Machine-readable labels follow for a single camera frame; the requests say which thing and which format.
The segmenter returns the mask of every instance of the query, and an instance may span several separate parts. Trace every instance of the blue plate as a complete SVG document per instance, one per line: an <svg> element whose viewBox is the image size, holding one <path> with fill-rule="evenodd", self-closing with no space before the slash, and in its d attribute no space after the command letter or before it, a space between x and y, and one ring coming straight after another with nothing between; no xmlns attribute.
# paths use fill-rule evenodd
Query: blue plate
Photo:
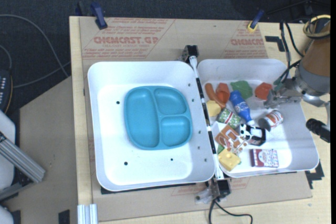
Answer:
<svg viewBox="0 0 336 224"><path fill-rule="evenodd" d="M175 88L143 86L125 97L127 134L144 150L163 150L187 143L192 136L192 120L184 96Z"/></svg>

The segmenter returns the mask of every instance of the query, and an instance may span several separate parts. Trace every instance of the wooden table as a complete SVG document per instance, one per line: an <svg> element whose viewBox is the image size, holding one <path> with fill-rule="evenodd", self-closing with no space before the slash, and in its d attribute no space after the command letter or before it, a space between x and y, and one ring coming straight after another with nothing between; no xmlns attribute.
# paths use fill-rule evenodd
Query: wooden table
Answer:
<svg viewBox="0 0 336 224"><path fill-rule="evenodd" d="M76 139L76 162L77 162L77 191L78 204L89 205L93 203L89 150L87 138L87 120L86 105L83 96L83 68L81 54L81 34L80 17L70 17L70 42L71 42L71 64L72 64L72 87L73 87L73 107L75 121L75 139ZM184 35L190 35L197 31L202 33L207 26L218 25L223 31L223 35L232 35L227 32L230 29L230 21L197 20L199 29L188 25L195 23L195 20L177 20L184 25ZM307 44L307 38L302 32L303 25L290 25L294 40L299 49ZM268 58L274 58L286 62L285 54L281 54L276 45L265 41L265 36L280 36L279 24L277 23L259 23L260 33L264 39ZM292 62L299 59L292 46ZM323 108L315 108L302 102L302 108L306 119L315 118L322 122L327 121L327 114ZM314 142L320 155L320 162L324 171L322 180L313 182L312 198L272 202L268 204L249 205L230 208L229 211L234 214L249 213L254 218L254 223L331 223L331 160L330 144L321 140L317 135L313 135ZM206 223L207 211L192 211L181 214L169 214L162 216L150 216L142 218L133 218L125 220L107 221L104 223ZM247 217L235 218L229 216L219 209L213 212L213 222L223 223L249 223Z"/></svg>

